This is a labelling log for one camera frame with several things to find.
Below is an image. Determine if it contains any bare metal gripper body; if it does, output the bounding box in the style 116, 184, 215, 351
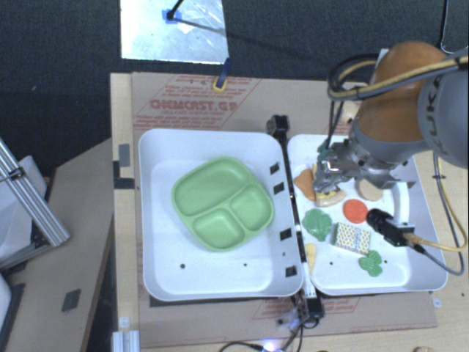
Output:
315, 140, 397, 192

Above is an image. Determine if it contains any orange toy bread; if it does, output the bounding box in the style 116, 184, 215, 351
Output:
293, 167, 317, 202

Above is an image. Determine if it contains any toy pizza slice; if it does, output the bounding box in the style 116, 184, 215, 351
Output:
314, 188, 347, 208

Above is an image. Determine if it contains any thin black and white rod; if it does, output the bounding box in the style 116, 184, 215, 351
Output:
277, 130, 317, 301

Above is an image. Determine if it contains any orange round disc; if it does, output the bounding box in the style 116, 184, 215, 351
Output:
342, 199, 369, 224

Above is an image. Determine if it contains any beige round biscuit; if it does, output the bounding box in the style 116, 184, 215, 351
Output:
354, 178, 385, 202

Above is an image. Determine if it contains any green toy lettuce leaf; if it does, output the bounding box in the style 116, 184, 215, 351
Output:
301, 208, 333, 243

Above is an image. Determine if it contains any yellow patterned packet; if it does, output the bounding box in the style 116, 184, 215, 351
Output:
330, 221, 372, 255

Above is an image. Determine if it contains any pale yellow toy food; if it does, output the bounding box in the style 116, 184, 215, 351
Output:
304, 242, 318, 276

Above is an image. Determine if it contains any white plastic tray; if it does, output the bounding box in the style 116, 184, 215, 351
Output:
138, 128, 306, 303
287, 133, 449, 296

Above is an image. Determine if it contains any small green toy broccoli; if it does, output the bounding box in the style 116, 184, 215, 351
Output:
358, 249, 384, 278

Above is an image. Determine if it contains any green divided plate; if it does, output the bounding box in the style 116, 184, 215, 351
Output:
171, 156, 276, 253

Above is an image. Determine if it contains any brown cardboard board red print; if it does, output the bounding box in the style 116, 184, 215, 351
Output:
130, 72, 439, 349

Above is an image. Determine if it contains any black cylinder on white bracket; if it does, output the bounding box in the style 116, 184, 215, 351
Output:
366, 180, 417, 247

